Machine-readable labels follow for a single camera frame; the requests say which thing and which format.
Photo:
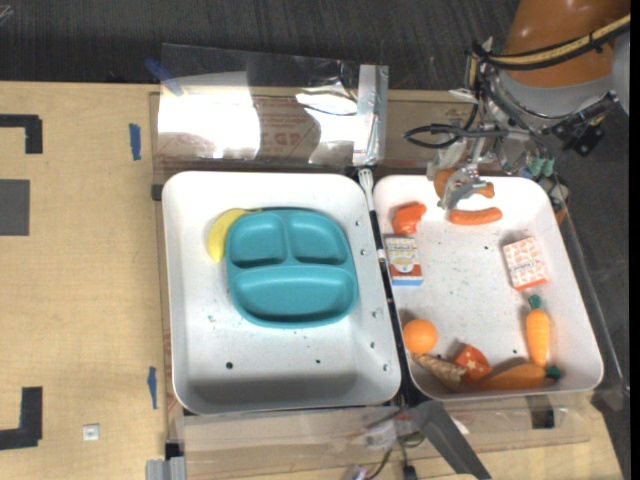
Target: white tray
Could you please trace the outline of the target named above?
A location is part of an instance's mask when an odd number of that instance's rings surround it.
[[[603,375],[603,363],[586,313],[553,209],[544,190],[524,178],[486,178],[496,195],[474,195],[458,208],[476,210],[497,206],[503,218],[482,226],[449,223],[433,184],[426,176],[388,176],[374,189],[381,233],[392,233],[395,209],[421,202],[427,212],[415,235],[424,282],[421,286],[393,286],[402,323],[412,318],[431,320],[439,334],[431,352],[454,359],[461,344],[481,350],[492,366],[517,357],[528,357],[524,338],[527,298],[538,294],[550,316],[549,364],[557,365],[562,378],[551,387],[535,391],[454,394],[410,358],[415,385],[439,400],[461,400],[515,394],[586,391]],[[545,263],[549,282],[523,292],[512,288],[502,246],[532,236]]]
[[[397,348],[366,199],[355,182],[335,174],[183,172],[165,184],[162,204],[173,384],[182,405],[216,414],[376,405],[396,394]],[[359,291],[343,320],[273,329],[235,309],[224,261],[207,254],[209,228],[230,208],[266,207],[317,210],[342,227]]]

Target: yellow object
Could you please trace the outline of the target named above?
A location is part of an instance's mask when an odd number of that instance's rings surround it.
[[[409,352],[423,355],[430,352],[438,342],[435,326],[423,318],[411,320],[402,328],[404,345]]]
[[[227,238],[229,228],[243,215],[251,213],[250,210],[241,208],[232,208],[227,210],[211,226],[209,237],[207,238],[207,252],[211,259],[215,262],[222,261],[224,258],[224,243]]]

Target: clear plastic sheet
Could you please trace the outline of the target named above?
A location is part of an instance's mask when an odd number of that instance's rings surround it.
[[[531,407],[524,399],[446,409],[477,453],[590,439],[584,397],[556,396],[549,402],[553,428],[532,428]],[[417,419],[413,410],[379,406],[185,416],[176,426],[188,478],[287,478],[313,471],[318,479],[352,480],[359,472],[373,474],[385,461],[383,468],[400,472],[404,460],[439,457]]]
[[[167,44],[156,174],[340,172],[384,156],[388,70],[344,60]]]

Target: gray carpet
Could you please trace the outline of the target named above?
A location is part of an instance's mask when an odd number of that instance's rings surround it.
[[[0,79],[154,82],[144,68],[162,43],[268,51],[390,66],[390,86],[459,87],[464,51],[502,44],[519,0],[0,0],[15,14],[0,25]],[[624,383],[629,362],[629,120],[615,112],[588,158],[566,155],[558,171],[587,271]],[[594,324],[599,342],[606,333]],[[603,385],[620,383],[606,358]],[[630,477],[630,400],[602,404]]]

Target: blue divided plate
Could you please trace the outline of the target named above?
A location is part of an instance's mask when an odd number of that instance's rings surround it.
[[[318,212],[275,209],[244,215],[229,229],[225,258],[233,302],[257,325],[334,323],[358,298],[347,239]]]

